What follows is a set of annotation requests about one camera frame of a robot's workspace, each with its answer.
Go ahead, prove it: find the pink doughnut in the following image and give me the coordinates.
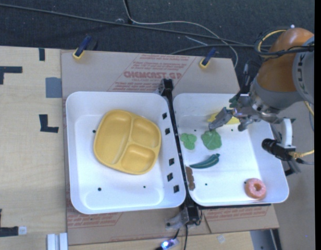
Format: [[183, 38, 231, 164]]
[[244, 178, 267, 200]]

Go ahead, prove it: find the small green lettuce leaf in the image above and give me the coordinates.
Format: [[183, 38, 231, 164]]
[[180, 132, 198, 151]]

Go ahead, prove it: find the thin black rod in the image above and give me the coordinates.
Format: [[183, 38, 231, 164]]
[[166, 92, 193, 208]]

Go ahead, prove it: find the yellow divided plate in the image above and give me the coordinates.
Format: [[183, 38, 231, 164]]
[[93, 109, 162, 176]]

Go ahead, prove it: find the dark green pepper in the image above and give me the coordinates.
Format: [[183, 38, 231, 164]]
[[189, 153, 221, 170]]

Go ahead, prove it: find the black block with wires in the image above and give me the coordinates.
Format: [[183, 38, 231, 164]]
[[154, 78, 175, 97], [164, 204, 203, 231]]

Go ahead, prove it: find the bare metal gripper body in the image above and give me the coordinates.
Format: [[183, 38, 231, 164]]
[[231, 93, 283, 124]]

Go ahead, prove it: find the brown cardboard board red print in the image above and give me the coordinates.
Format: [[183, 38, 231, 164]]
[[60, 49, 280, 246]]

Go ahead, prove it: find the brown biscuit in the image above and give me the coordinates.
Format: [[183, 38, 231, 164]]
[[185, 166, 196, 191]]

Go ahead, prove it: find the yellow banana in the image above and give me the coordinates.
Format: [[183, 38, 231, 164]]
[[207, 111, 241, 126]]

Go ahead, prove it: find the white plastic tray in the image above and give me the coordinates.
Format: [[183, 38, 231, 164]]
[[65, 91, 187, 215], [172, 93, 290, 207]]

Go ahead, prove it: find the black cylinder on white bracket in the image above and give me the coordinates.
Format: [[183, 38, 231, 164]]
[[261, 117, 297, 162]]

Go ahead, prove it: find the large green lettuce leaf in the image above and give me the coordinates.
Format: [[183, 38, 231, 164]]
[[201, 129, 223, 151]]

